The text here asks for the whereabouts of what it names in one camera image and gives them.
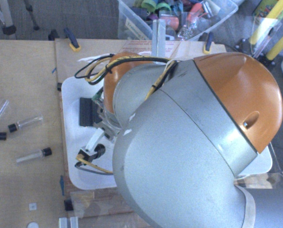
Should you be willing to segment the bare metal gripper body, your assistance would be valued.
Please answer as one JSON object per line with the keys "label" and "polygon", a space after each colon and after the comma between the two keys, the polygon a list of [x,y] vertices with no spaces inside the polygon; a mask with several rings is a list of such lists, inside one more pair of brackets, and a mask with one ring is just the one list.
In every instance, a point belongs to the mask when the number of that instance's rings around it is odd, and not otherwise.
{"label": "bare metal gripper body", "polygon": [[119,122],[114,114],[107,111],[104,107],[104,100],[99,98],[93,101],[94,123],[93,126],[104,131],[105,137],[114,142],[121,130]]}

